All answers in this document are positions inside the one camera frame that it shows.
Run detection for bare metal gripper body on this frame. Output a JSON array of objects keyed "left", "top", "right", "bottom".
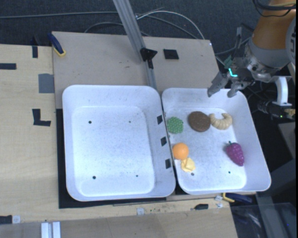
[{"left": 224, "top": 55, "right": 277, "bottom": 87}]

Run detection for beige croissant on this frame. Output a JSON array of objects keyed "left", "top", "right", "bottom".
[{"left": 208, "top": 112, "right": 233, "bottom": 131}]

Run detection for brown round biscuit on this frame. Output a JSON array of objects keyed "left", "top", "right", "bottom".
[{"left": 187, "top": 111, "right": 212, "bottom": 133}]

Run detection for green grapes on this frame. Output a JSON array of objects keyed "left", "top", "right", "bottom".
[{"left": 166, "top": 116, "right": 184, "bottom": 135}]

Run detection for purple grapes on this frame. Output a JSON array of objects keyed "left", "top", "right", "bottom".
[{"left": 225, "top": 140, "right": 245, "bottom": 167}]

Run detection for white plastic tray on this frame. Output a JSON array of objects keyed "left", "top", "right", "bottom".
[
  {"left": 62, "top": 84, "right": 177, "bottom": 202},
  {"left": 161, "top": 87, "right": 272, "bottom": 196}
]

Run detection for orange fruit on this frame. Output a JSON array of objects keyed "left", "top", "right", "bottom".
[{"left": 172, "top": 142, "right": 190, "bottom": 161}]

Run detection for yellow toy food piece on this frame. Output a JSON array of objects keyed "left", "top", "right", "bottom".
[{"left": 180, "top": 157, "right": 196, "bottom": 173}]

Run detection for pale brown flat board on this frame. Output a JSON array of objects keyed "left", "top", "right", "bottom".
[{"left": 51, "top": 31, "right": 257, "bottom": 203}]

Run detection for black cylinder on white bracket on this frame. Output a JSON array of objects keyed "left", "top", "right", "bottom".
[{"left": 257, "top": 75, "right": 296, "bottom": 120}]

